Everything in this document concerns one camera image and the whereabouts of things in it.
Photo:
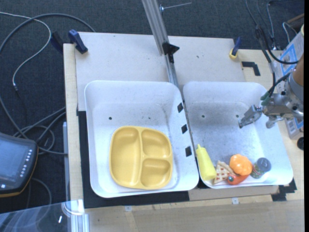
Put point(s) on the pizza slice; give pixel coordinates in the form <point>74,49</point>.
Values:
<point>222,174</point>

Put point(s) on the white plastic tray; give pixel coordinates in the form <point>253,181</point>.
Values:
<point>135,105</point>
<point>217,129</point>

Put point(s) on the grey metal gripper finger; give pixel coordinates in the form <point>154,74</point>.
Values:
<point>251,116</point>
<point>272,122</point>

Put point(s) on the small can with grey lid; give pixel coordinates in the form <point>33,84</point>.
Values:
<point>260,168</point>

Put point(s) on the yellow divided plate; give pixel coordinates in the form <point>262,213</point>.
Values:
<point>125,153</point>

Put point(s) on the cardboard box with blue print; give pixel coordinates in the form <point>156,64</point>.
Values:
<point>289,54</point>

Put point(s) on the orange carrot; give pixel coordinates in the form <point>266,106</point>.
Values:
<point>237,179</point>

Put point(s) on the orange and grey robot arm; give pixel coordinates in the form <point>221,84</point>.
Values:
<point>297,81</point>

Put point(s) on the yellow squeeze bottle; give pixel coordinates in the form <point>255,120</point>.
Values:
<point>205,164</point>

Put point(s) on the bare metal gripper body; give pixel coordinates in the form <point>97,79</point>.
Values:
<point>282,106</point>

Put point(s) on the orange bell pepper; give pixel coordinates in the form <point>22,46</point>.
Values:
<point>240,164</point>

